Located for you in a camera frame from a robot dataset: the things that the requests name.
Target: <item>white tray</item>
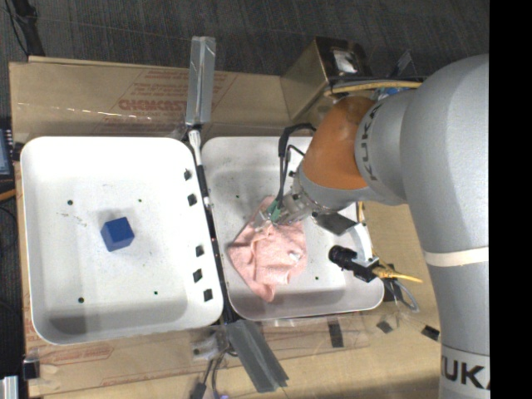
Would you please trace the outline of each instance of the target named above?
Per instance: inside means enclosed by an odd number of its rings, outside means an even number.
[[[21,169],[32,321],[42,338],[87,342],[203,327],[219,318],[219,278],[184,144],[41,137],[24,146]],[[189,205],[189,195],[197,204]],[[101,227],[123,216],[135,239],[110,253]],[[199,257],[196,247],[203,249]]]
[[[290,143],[306,150],[310,139],[295,137]],[[247,286],[227,254],[231,245],[266,195],[279,187],[277,137],[218,137],[205,143],[202,158],[213,203],[216,234],[222,253],[229,301],[243,318],[268,320],[345,313],[375,308],[384,295],[380,279],[370,283],[342,271],[328,260],[333,245],[354,249],[349,234],[337,237],[304,220],[308,264],[289,285],[277,287],[275,299],[266,303]],[[292,153],[289,170],[296,170],[301,157]],[[285,193],[290,186],[287,179]],[[355,207],[342,212],[355,219]]]

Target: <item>blue cube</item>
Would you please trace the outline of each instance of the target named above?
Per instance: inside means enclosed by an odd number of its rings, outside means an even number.
[[[131,244],[135,234],[126,217],[110,220],[101,228],[101,237],[108,251],[123,249]]]

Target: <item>hole in tray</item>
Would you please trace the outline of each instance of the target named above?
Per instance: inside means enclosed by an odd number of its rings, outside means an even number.
[[[192,276],[194,277],[194,282],[197,283],[200,279],[203,278],[203,274],[201,273],[201,269],[198,269],[194,273],[192,273]]]
[[[210,299],[212,299],[213,297],[213,290],[212,289],[206,289],[204,292],[203,292],[203,300],[205,302],[208,302]]]
[[[189,206],[190,207],[192,207],[194,204],[196,204],[198,202],[198,199],[196,198],[196,195],[194,195],[194,194],[190,194],[187,197],[187,200],[189,201]]]

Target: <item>blue object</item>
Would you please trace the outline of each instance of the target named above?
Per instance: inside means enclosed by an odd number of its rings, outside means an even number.
[[[126,217],[110,220],[101,228],[101,237],[108,251],[115,251],[127,247],[133,241],[135,234]]]

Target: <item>gray duct tape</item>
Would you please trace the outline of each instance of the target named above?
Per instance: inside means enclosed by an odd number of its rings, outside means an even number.
[[[440,397],[490,399],[490,357],[442,346],[440,389]]]
[[[428,251],[423,251],[423,254],[425,255],[427,264],[440,268],[490,261],[490,247],[467,249],[466,251],[457,251],[454,253],[429,253]]]

